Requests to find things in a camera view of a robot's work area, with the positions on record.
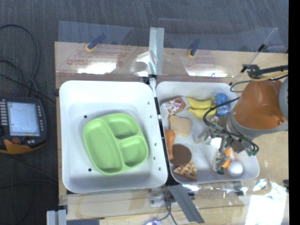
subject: food package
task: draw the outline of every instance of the food package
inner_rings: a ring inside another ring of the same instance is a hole
[[[190,108],[190,104],[185,97],[176,97],[160,106],[160,114],[164,118],[168,118],[188,108]]]

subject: handheld controller screen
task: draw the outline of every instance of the handheld controller screen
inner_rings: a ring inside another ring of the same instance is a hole
[[[0,152],[30,152],[46,143],[46,119],[39,99],[0,96]]]
[[[8,102],[7,108],[11,136],[40,136],[35,104]]]

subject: toy pizza slice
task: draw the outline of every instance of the toy pizza slice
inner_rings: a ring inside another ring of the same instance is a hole
[[[192,180],[197,180],[197,168],[192,161],[190,161],[185,166],[177,167],[176,169],[173,170],[173,173],[184,176]]]

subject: green plate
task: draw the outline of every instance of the green plate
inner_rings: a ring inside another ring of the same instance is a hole
[[[89,121],[82,135],[93,165],[106,175],[132,169],[142,164],[149,154],[143,132],[125,113],[113,113]]]

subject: toy banana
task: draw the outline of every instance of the toy banana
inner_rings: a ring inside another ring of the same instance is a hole
[[[187,97],[187,101],[190,103],[191,108],[193,109],[207,109],[210,108],[212,105],[212,102],[215,100],[215,97],[212,97],[211,99],[208,100],[195,100],[191,97]]]
[[[192,112],[193,114],[195,114],[198,118],[203,118],[203,116],[205,115],[205,113],[209,110],[210,108],[207,109],[189,109],[189,112]],[[206,117],[211,117],[213,115],[216,114],[216,109],[210,111]]]

